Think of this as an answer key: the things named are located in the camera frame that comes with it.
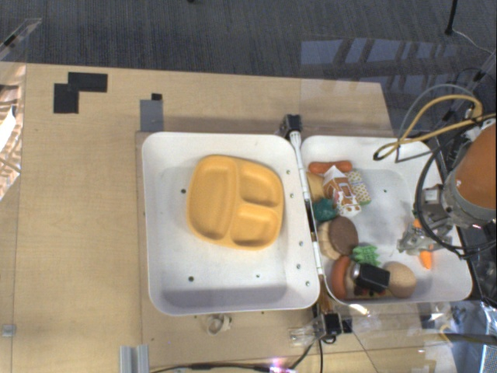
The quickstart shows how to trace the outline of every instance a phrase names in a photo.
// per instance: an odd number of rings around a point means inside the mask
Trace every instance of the black tape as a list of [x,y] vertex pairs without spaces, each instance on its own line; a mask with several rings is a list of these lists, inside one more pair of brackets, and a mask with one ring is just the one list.
[[105,73],[80,73],[70,71],[68,76],[70,85],[79,91],[107,92],[107,75]]
[[54,84],[54,113],[78,113],[79,93],[69,84]]

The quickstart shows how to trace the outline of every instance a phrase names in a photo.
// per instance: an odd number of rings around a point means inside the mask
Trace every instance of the yellow cable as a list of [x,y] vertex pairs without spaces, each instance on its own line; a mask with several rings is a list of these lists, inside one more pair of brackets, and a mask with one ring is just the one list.
[[[406,139],[408,137],[409,133],[411,132],[412,128],[416,125],[416,123],[418,123],[421,116],[429,108],[436,105],[437,103],[447,101],[449,99],[465,99],[467,101],[471,101],[472,103],[474,103],[474,109],[472,110],[471,119],[462,121],[460,123],[451,124],[450,126],[446,126],[446,127],[441,128],[439,130],[436,130],[436,131],[432,131],[431,133],[422,135],[420,137]],[[397,149],[399,149],[400,146],[403,144],[410,144],[412,142],[424,141],[424,140],[429,139],[431,137],[435,137],[437,135],[443,134],[447,131],[451,131],[451,130],[455,130],[455,129],[460,128],[460,127],[467,126],[469,124],[474,123],[475,121],[480,122],[480,121],[488,119],[489,117],[495,117],[494,113],[484,115],[484,116],[481,115],[482,113],[483,113],[483,106],[482,106],[481,102],[472,96],[465,96],[462,94],[452,94],[449,96],[441,96],[441,97],[432,99],[423,108],[421,108],[421,110],[415,116],[414,120],[411,122],[411,124],[409,125],[407,130],[404,132],[404,134],[397,141],[385,144],[385,145],[379,147],[378,150],[376,150],[376,152],[374,153],[375,159],[381,160],[381,159],[386,158],[387,156],[389,156],[393,152],[395,152]],[[384,155],[380,156],[380,152],[386,148],[389,148],[389,147],[391,147],[390,150],[388,150]]]

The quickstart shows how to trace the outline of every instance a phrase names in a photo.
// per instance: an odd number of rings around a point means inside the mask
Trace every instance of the table top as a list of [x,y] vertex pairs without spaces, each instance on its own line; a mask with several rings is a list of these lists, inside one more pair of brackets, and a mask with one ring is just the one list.
[[[78,114],[57,114],[54,84],[67,84],[69,72],[107,74],[108,89],[80,92]],[[16,334],[1,343],[12,360],[0,362],[0,371],[117,371],[120,346],[142,343],[152,367],[275,363],[302,353],[288,330],[308,323],[309,310],[234,314],[230,330],[208,336],[206,316],[166,316],[150,303],[137,133],[140,101],[152,93],[162,94],[168,131],[271,134],[285,114],[299,113],[309,134],[391,135],[375,83],[28,64],[22,181],[0,203],[2,232],[9,228],[0,235],[2,249],[17,239],[16,258],[2,263],[2,283],[13,284],[13,296],[3,300],[12,303]],[[372,320],[357,317],[355,333],[325,347],[327,369],[424,368],[433,361],[452,369],[450,345],[422,328],[420,308],[378,307]],[[315,371],[316,352],[300,371]]]

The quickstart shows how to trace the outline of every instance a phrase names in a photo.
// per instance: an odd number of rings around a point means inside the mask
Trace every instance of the transparent panel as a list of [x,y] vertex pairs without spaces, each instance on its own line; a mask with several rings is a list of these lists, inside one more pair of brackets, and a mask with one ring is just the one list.
[[0,371],[12,370],[16,333],[14,283],[19,185],[22,172],[24,92],[29,34],[40,21],[28,19],[0,45]]

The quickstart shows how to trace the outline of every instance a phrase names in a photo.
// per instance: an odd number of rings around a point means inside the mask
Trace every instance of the orange divided plate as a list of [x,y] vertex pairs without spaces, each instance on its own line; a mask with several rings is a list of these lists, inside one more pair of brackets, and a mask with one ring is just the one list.
[[202,240],[236,249],[263,249],[280,233],[283,185],[275,172],[260,164],[207,156],[190,181],[186,220]]

